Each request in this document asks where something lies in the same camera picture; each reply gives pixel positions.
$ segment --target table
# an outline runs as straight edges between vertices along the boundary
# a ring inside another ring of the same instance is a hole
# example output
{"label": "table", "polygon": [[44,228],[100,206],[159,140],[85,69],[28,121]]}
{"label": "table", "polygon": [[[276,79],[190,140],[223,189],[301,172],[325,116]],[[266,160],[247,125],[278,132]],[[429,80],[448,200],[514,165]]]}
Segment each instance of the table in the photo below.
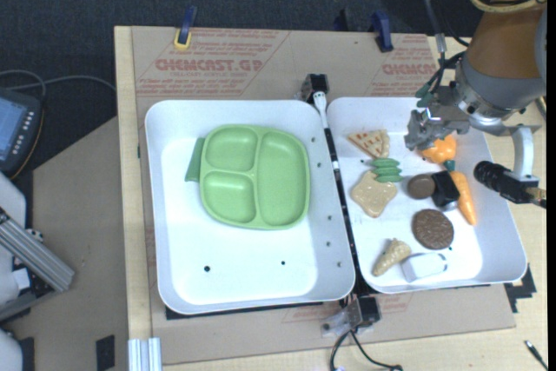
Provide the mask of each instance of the table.
{"label": "table", "polygon": [[[132,27],[115,28],[116,78],[118,88],[118,121],[122,165],[122,207],[128,296],[128,329],[130,339],[152,336],[149,309],[149,284],[145,232],[142,214],[141,165],[137,157],[138,132]],[[367,49],[360,45],[355,55]],[[546,188],[546,123],[539,111],[530,106],[523,116],[510,123],[542,124],[534,134],[535,163],[533,174]],[[513,145],[504,138],[488,137],[495,162],[513,165]],[[546,211],[533,205],[512,205],[526,250],[537,293],[532,299],[518,302],[516,328],[463,335],[435,336],[424,339],[388,341],[367,345],[378,361],[400,363],[404,369],[535,369],[540,367],[527,351],[524,340],[531,341],[547,361],[547,267]],[[222,369],[328,369],[329,349],[304,350],[284,354],[265,354],[225,361],[202,361],[165,366],[170,371]],[[368,362],[354,346],[340,350],[336,365],[345,369],[368,369]]]}

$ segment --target pizza slice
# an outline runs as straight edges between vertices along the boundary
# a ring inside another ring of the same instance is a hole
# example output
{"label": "pizza slice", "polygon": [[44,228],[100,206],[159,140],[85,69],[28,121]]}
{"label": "pizza slice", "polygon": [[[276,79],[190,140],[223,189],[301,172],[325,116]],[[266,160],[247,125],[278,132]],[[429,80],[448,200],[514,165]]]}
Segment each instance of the pizza slice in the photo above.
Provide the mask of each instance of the pizza slice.
{"label": "pizza slice", "polygon": [[384,129],[352,133],[347,139],[373,158],[386,158],[390,152],[390,137]]}

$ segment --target white container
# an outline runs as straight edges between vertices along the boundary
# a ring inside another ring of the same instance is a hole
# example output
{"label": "white container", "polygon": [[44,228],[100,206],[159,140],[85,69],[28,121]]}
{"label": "white container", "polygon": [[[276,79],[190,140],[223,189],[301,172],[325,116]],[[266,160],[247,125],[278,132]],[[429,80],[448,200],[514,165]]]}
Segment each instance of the white container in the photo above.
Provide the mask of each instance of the white container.
{"label": "white container", "polygon": [[[185,182],[195,141],[223,124],[286,131],[308,152],[309,209],[290,229],[243,229],[212,219],[199,183]],[[337,301],[355,272],[317,111],[295,100],[156,103],[145,118],[158,288],[177,313]]]}
{"label": "white container", "polygon": [[[365,281],[387,294],[517,281],[526,272],[525,251],[508,202],[473,177],[478,162],[493,160],[484,134],[475,129],[453,136],[457,141],[456,169],[467,177],[479,221],[471,226],[458,209],[445,213],[454,226],[453,243],[449,248],[434,252],[446,257],[447,270],[414,282],[407,281],[400,265],[379,277],[372,275],[376,258],[392,238],[409,244],[414,254],[431,252],[414,238],[411,220],[419,210],[436,207],[432,198],[415,200],[409,197],[405,186],[412,176],[440,171],[442,167],[423,160],[418,151],[410,151],[405,146],[403,137],[407,134],[407,123],[415,104],[414,98],[343,97],[332,101],[328,107],[328,123],[339,158],[347,211]],[[389,157],[400,162],[400,174],[405,178],[396,183],[396,197],[378,218],[365,214],[349,196],[370,166],[369,157],[347,139],[350,133],[375,129],[387,130]]]}

